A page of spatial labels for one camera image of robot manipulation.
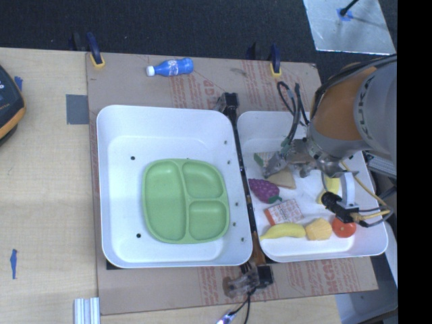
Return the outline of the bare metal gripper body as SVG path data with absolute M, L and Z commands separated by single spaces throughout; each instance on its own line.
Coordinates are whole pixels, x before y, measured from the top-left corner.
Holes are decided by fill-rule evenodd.
M 329 178 L 339 178 L 344 173 L 340 162 L 357 151 L 358 140 L 302 138 L 291 143 L 287 160 L 297 168 L 301 163 L 312 162 L 317 166 L 316 170 Z

